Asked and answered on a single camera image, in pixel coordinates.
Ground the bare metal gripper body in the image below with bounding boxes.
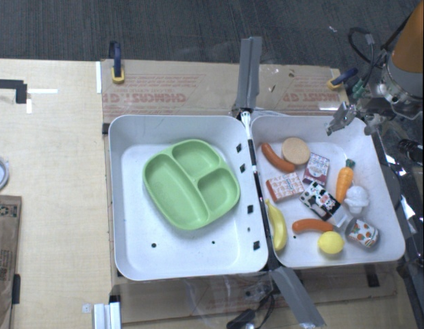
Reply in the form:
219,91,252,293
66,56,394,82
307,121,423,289
355,80,424,121

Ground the tan round biscuit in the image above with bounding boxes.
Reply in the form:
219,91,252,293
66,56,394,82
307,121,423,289
281,136,312,166

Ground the red and white carton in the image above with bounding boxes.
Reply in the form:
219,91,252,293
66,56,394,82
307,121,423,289
301,152,331,186

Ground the orange carrot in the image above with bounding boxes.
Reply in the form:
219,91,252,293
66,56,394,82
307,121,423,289
335,158,356,204

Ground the white ice cream toy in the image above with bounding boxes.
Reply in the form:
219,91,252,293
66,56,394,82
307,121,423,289
343,184,371,215

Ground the orange sausage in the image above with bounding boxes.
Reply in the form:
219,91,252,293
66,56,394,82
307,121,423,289
291,218,335,235
260,142,297,174

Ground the black and white cow carton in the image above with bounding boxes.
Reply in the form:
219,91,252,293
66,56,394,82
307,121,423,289
299,180,350,228

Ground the orange and white carton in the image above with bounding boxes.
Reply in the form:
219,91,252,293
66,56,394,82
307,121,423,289
265,171,305,204

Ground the thin black and white rod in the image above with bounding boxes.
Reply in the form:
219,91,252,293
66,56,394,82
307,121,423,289
239,110,280,271

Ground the white plastic tray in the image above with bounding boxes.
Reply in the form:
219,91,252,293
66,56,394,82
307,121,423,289
249,114,407,271
108,114,270,282

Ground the white can with orange print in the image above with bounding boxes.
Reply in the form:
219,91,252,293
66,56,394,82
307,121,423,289
345,217,381,249

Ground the yellow lemon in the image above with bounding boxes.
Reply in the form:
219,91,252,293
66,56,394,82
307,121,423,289
317,230,346,256

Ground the yellow banana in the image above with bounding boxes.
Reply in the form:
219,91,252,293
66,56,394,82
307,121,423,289
264,198,288,252

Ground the brown cardboard board, red print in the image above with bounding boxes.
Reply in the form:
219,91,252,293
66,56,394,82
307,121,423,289
100,58,398,324

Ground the green divided plate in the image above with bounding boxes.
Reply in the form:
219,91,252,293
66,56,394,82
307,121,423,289
142,138,241,232

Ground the brown paper bag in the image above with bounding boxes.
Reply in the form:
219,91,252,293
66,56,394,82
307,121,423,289
0,194,23,329

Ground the black cylinder on white bracket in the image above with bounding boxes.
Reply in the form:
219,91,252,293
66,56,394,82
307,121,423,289
397,138,424,165

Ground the white round ring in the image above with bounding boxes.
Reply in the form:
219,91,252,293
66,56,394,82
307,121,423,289
0,154,10,195

